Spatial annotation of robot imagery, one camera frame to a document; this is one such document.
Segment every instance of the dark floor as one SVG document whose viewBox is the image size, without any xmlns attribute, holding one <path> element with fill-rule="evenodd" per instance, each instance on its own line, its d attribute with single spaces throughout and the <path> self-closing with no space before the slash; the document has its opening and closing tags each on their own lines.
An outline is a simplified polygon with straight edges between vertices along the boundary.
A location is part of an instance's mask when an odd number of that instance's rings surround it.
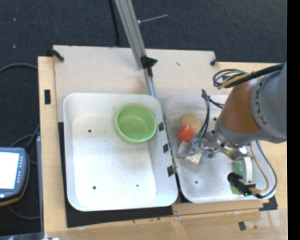
<svg viewBox="0 0 300 240">
<path fill-rule="evenodd" d="M 132 0 L 146 48 L 214 51 L 218 61 L 283 63 L 287 60 L 288 0 Z M 128 47 L 118 11 L 121 46 Z M 108 0 L 0 0 L 0 69 L 37 65 L 53 45 L 114 46 Z M 39 123 L 38 77 L 31 68 L 0 74 L 0 146 L 32 134 Z M 36 147 L 29 150 L 36 160 Z M 12 205 L 39 214 L 37 167 L 24 198 Z M 0 236 L 40 231 L 38 220 L 0 208 Z"/>
</svg>

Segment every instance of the white tray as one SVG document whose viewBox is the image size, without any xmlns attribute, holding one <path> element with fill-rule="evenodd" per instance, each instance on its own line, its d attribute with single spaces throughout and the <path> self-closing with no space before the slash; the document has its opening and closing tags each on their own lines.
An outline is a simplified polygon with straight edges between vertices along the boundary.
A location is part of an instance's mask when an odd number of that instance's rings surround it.
<svg viewBox="0 0 300 240">
<path fill-rule="evenodd" d="M 225 103 L 226 95 L 211 95 L 212 100 Z M 183 195 L 192 203 L 209 203 L 218 201 L 251 200 L 256 199 L 253 195 L 243 196 L 233 194 L 227 176 L 233 172 L 232 160 L 224 153 L 217 153 L 215 157 L 209 158 L 203 155 L 200 163 L 193 164 L 176 156 L 179 140 L 178 130 L 181 127 L 180 120 L 186 114 L 193 114 L 201 119 L 203 123 L 206 118 L 206 103 L 199 95 L 173 95 L 164 101 L 164 113 L 167 124 L 172 152 L 175 156 L 175 166 L 179 178 L 180 190 Z M 217 118 L 221 109 L 210 104 L 210 121 L 208 131 L 214 129 L 214 118 Z M 262 195 L 270 192 L 274 186 L 274 180 L 270 167 L 267 164 L 257 145 L 253 145 L 255 155 L 264 170 L 268 180 L 269 189 Z M 252 161 L 253 181 L 258 189 L 264 189 L 267 185 L 261 171 L 255 161 Z"/>
<path fill-rule="evenodd" d="M 164 207 L 178 197 L 167 132 L 130 144 L 116 130 L 117 111 L 127 104 L 148 108 L 158 125 L 158 100 L 146 94 L 72 93 L 63 103 L 67 198 L 79 211 Z"/>
</svg>

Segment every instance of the metal pole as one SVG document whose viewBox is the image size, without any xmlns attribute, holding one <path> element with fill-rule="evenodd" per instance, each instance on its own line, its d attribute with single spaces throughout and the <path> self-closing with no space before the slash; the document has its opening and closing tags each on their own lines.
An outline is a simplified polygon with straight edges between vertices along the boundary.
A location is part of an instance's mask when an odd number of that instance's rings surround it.
<svg viewBox="0 0 300 240">
<path fill-rule="evenodd" d="M 139 70 L 144 69 L 141 58 L 146 57 L 144 41 L 139 29 L 138 20 L 131 0 L 114 0 L 124 27 L 125 34 L 129 41 L 132 53 Z M 144 70 L 144 76 L 150 95 L 157 98 L 153 77 Z"/>
</svg>

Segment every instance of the black connector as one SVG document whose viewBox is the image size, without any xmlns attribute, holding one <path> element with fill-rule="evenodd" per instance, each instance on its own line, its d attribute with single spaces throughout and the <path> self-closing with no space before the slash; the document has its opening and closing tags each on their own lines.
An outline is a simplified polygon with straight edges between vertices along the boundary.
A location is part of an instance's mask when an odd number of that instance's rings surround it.
<svg viewBox="0 0 300 240">
<path fill-rule="evenodd" d="M 256 184 L 244 184 L 241 179 L 243 177 L 240 176 L 237 173 L 231 172 L 228 174 L 227 179 L 231 183 L 231 185 L 235 186 L 239 192 L 244 196 L 252 195 L 252 192 L 249 190 L 249 188 L 255 188 Z"/>
</svg>

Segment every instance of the screen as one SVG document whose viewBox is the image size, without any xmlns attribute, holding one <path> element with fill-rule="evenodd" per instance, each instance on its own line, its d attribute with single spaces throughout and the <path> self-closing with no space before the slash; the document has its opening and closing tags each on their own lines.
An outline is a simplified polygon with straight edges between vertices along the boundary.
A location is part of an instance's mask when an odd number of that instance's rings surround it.
<svg viewBox="0 0 300 240">
<path fill-rule="evenodd" d="M 0 152 L 0 189 L 14 189 L 19 153 Z"/>
</svg>

